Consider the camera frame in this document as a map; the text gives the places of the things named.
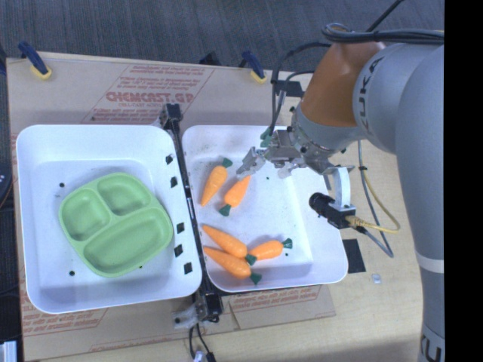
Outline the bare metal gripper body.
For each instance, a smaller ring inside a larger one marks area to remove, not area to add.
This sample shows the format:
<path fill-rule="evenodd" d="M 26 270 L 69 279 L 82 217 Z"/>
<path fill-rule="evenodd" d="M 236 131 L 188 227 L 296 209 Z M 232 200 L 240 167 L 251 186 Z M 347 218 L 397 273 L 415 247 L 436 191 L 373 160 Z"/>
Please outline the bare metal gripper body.
<path fill-rule="evenodd" d="M 334 166 L 329 160 L 334 153 L 333 149 L 308 139 L 301 130 L 287 127 L 272 134 L 263 157 L 277 170 L 289 161 L 298 163 L 298 168 L 309 168 L 322 175 Z"/>

